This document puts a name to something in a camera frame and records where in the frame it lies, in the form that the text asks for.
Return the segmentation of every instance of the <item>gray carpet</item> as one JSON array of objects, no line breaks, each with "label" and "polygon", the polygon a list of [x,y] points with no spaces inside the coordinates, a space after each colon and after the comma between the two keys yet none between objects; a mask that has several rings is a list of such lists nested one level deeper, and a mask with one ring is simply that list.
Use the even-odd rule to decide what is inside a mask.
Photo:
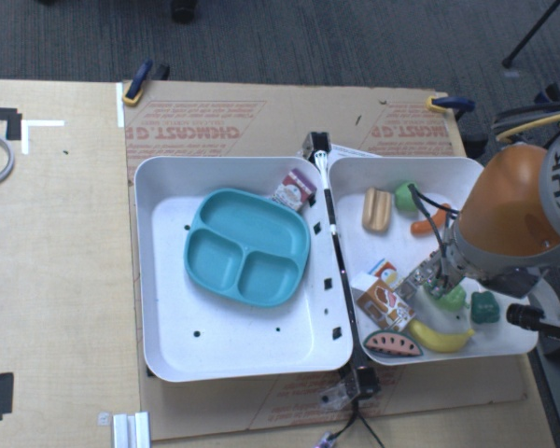
[{"label": "gray carpet", "polygon": [[[459,127],[487,134],[500,111],[560,89],[560,6],[514,59],[554,0],[199,0],[189,25],[171,0],[0,0],[0,78],[121,81],[145,58],[170,79],[433,88],[475,101]],[[526,134],[543,145],[555,132]],[[557,446],[560,420],[537,354],[530,356]]]}]

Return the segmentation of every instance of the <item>cable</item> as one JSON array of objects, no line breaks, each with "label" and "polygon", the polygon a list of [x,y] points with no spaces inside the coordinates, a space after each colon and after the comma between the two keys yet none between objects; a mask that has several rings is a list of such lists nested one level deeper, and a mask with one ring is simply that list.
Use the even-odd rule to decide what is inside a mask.
[{"label": "cable", "polygon": [[542,103],[539,105],[531,105],[531,106],[522,106],[520,108],[509,109],[507,111],[502,111],[494,116],[494,120],[492,124],[496,124],[499,121],[502,121],[505,118],[510,116],[518,116],[524,113],[532,113],[535,111],[560,111],[560,102],[554,103]]},{"label": "cable", "polygon": [[417,196],[419,196],[420,199],[422,199],[423,201],[425,201],[426,203],[429,203],[431,205],[433,205],[434,207],[437,207],[438,209],[441,209],[442,211],[445,211],[446,214],[450,214],[450,215],[457,215],[458,214],[458,210],[453,209],[452,207],[446,207],[445,205],[441,205],[436,203],[435,201],[432,201],[431,199],[429,199],[427,196],[423,195],[421,192],[419,192],[419,189],[417,189],[415,186],[414,190],[417,193]]},{"label": "cable", "polygon": [[448,285],[448,272],[446,272],[446,245],[441,239],[440,231],[438,230],[436,223],[431,218],[431,214],[426,210],[421,202],[421,193],[419,190],[414,186],[414,184],[410,184],[407,188],[409,188],[409,191],[411,192],[414,205],[416,205],[417,209],[419,209],[423,216],[425,216],[438,241],[438,248],[440,249],[440,273],[438,274],[438,278],[443,276],[441,281],[443,286],[446,287]]},{"label": "cable", "polygon": [[373,428],[370,427],[369,423],[367,423],[367,420],[365,418],[363,418],[363,415],[361,413],[358,414],[358,418],[359,420],[361,420],[361,422],[363,423],[363,425],[365,425],[365,428],[370,432],[370,434],[373,436],[373,438],[378,442],[378,444],[382,447],[385,448],[384,444],[382,443],[382,441],[380,440],[380,437],[378,437],[375,434],[375,431],[373,431]]},{"label": "cable", "polygon": [[[550,116],[557,116],[557,115],[560,115],[560,111],[555,111],[548,116],[550,117]],[[525,123],[530,123],[532,121],[535,121],[537,119],[542,119],[542,118],[544,118],[543,115],[522,115],[516,118],[508,119],[506,121],[500,121],[498,123],[492,124],[492,130],[494,130],[496,133],[503,133],[509,128],[513,128],[515,126],[519,126]]]},{"label": "cable", "polygon": [[330,434],[326,438],[326,440],[331,441],[332,445],[333,445],[333,442],[336,441],[336,439],[338,439],[338,437],[341,436],[348,428],[350,428],[350,426],[352,426],[356,422],[357,419],[359,419],[359,420],[361,420],[361,422],[363,423],[365,428],[373,436],[373,439],[376,440],[382,448],[385,448],[384,444],[380,440],[380,437],[378,437],[377,434],[375,433],[375,431],[373,431],[373,428],[371,428],[370,424],[367,423],[367,420],[365,418],[363,418],[363,415],[359,411],[358,401],[356,401],[356,400],[353,401],[352,407],[353,407],[353,412],[351,413],[351,417],[346,422],[346,425],[344,425],[344,427],[341,430],[337,431],[336,433]]},{"label": "cable", "polygon": [[7,176],[12,171],[12,168],[13,168],[14,163],[15,163],[15,153],[12,150],[12,146],[10,145],[10,143],[5,138],[3,138],[2,136],[0,136],[0,146],[8,154],[7,165],[4,167],[4,169],[2,171],[0,171],[0,182],[2,182],[7,178]]},{"label": "cable", "polygon": [[506,142],[509,143],[510,141],[508,138],[513,136],[514,134],[521,133],[523,131],[532,130],[533,128],[538,128],[539,126],[545,126],[546,124],[556,123],[560,121],[560,114],[555,116],[549,116],[547,118],[537,119],[527,124],[522,124],[520,126],[516,126],[511,128],[504,133],[498,134],[496,136],[496,140],[499,142]]},{"label": "cable", "polygon": [[339,436],[341,436],[348,428],[350,428],[351,425],[353,425],[358,417],[358,401],[353,401],[353,412],[351,413],[351,417],[348,419],[348,421],[346,422],[346,425],[344,425],[344,428],[337,431],[336,433],[332,433],[329,436],[329,440],[336,440]]},{"label": "cable", "polygon": [[543,145],[543,147],[546,148],[546,149],[549,149],[550,146],[553,144],[553,142],[554,142],[556,139],[558,139],[558,136],[559,136],[559,135],[560,135],[560,130],[558,130],[558,131],[556,132],[556,134],[555,134],[554,136],[552,136],[552,137],[550,138],[550,140],[549,140],[545,145]]}]

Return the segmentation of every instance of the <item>toy banana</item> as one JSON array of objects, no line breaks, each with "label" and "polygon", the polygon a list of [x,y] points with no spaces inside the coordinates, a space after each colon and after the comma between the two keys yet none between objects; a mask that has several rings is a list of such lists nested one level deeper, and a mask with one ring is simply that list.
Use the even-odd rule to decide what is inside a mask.
[{"label": "toy banana", "polygon": [[461,333],[438,332],[416,318],[409,322],[407,329],[413,338],[425,348],[442,353],[457,352],[475,334],[475,330],[471,328]]}]

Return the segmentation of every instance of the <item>yellow cable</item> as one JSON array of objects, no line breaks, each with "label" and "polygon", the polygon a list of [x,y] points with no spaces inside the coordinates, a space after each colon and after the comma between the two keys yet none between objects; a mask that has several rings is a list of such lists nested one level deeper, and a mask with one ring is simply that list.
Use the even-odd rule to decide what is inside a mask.
[{"label": "yellow cable", "polygon": [[496,141],[509,143],[510,142],[510,140],[508,139],[509,136],[512,136],[514,134],[526,130],[532,130],[533,128],[537,128],[538,126],[544,126],[546,124],[556,123],[558,121],[560,121],[560,114],[549,116],[547,118],[536,119],[535,121],[530,121],[528,123],[521,124],[520,126],[515,126],[514,128],[510,128],[509,130],[500,133],[498,136],[496,136]]}]

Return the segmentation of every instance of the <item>toy watermelon slice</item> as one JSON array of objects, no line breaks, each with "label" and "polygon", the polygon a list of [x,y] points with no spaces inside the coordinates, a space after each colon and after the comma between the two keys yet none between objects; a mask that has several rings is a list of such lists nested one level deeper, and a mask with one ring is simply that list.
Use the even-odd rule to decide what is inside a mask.
[{"label": "toy watermelon slice", "polygon": [[418,357],[423,355],[423,350],[411,337],[392,330],[377,330],[370,334],[365,342],[365,347],[373,352],[393,356]]}]

